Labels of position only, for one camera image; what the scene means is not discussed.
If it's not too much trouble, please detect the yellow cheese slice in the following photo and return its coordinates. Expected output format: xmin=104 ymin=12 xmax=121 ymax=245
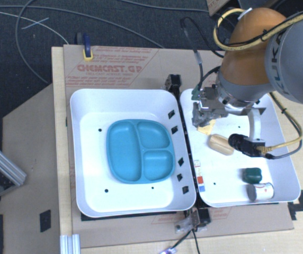
xmin=197 ymin=120 xmax=217 ymax=136

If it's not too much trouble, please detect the brown cardboard board, red print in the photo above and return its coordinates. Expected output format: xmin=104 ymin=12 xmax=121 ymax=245
xmin=63 ymin=44 xmax=302 ymax=249

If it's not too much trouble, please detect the tan bread roll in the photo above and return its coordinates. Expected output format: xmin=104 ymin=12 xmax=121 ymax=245
xmin=208 ymin=133 xmax=235 ymax=157

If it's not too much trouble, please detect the blue divided plate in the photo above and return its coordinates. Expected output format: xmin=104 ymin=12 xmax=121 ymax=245
xmin=105 ymin=119 xmax=176 ymax=184

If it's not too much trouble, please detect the black block with thin wires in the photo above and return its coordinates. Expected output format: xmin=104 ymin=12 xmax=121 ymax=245
xmin=164 ymin=74 xmax=182 ymax=93
xmin=185 ymin=207 xmax=211 ymax=233

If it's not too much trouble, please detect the white can with grey lid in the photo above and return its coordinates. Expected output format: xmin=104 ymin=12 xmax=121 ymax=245
xmin=246 ymin=182 xmax=275 ymax=202

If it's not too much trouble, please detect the black cylinder on white bracket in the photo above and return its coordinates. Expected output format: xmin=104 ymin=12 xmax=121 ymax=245
xmin=227 ymin=106 xmax=268 ymax=158

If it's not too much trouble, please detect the white plastic tray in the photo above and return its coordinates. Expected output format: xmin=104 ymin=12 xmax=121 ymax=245
xmin=180 ymin=88 xmax=301 ymax=208
xmin=69 ymin=88 xmax=197 ymax=218

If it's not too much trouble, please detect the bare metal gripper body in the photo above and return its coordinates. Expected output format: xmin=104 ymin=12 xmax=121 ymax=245
xmin=197 ymin=86 xmax=251 ymax=119

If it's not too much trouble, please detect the dark green pepper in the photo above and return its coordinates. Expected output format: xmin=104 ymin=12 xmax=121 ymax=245
xmin=240 ymin=167 xmax=263 ymax=184

